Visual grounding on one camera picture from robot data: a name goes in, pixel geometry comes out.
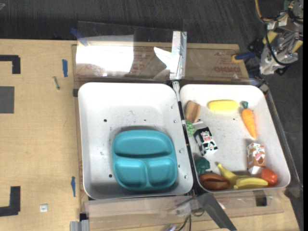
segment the banana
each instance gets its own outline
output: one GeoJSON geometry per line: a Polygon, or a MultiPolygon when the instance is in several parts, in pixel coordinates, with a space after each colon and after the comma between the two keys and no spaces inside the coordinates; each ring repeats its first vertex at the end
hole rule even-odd
{"type": "Polygon", "coordinates": [[[251,178],[251,176],[236,175],[224,168],[221,164],[217,164],[217,167],[219,168],[221,175],[230,182],[231,187],[233,187],[239,179],[251,178]]]}
{"type": "Polygon", "coordinates": [[[267,187],[269,183],[266,180],[256,177],[249,177],[245,179],[238,179],[234,189],[247,189],[247,188],[262,188],[267,187]]]}

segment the teal divided plate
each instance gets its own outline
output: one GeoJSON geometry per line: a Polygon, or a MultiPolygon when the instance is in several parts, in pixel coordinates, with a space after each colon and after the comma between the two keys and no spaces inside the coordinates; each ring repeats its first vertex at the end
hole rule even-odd
{"type": "Polygon", "coordinates": [[[131,191],[155,191],[172,186],[178,175],[171,139],[155,130],[119,133],[112,144],[117,182],[131,191]]]}

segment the carrot top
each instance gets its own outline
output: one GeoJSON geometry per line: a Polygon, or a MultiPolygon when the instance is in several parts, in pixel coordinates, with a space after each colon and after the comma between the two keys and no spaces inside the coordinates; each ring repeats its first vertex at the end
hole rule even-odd
{"type": "Polygon", "coordinates": [[[248,102],[244,101],[244,102],[242,103],[242,105],[243,105],[244,109],[248,109],[248,102]]]}

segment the orange carrot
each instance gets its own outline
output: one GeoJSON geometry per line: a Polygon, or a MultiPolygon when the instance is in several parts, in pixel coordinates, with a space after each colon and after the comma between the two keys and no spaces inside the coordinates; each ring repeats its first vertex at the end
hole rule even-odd
{"type": "Polygon", "coordinates": [[[248,102],[243,102],[243,121],[252,137],[257,137],[255,119],[252,110],[248,109],[248,102]]]}

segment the wooden table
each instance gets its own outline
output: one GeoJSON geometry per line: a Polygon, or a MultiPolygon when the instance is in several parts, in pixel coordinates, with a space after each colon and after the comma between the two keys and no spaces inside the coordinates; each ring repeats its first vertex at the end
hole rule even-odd
{"type": "MultiPolygon", "coordinates": [[[[80,189],[72,45],[75,41],[0,40],[1,55],[19,55],[21,74],[0,62],[0,86],[14,87],[14,114],[0,114],[0,206],[9,205],[10,187],[21,187],[21,211],[0,217],[0,230],[69,230],[79,220],[80,189]],[[68,61],[64,77],[62,59],[68,61]],[[57,78],[60,89],[56,88],[57,78]],[[76,196],[71,186],[76,180],[76,196]],[[40,205],[48,204],[47,212],[40,205]]],[[[288,198],[283,213],[232,218],[238,230],[298,230],[288,198]]],[[[161,227],[139,231],[163,230],[161,227]]],[[[192,230],[213,230],[213,221],[192,230]]]]}

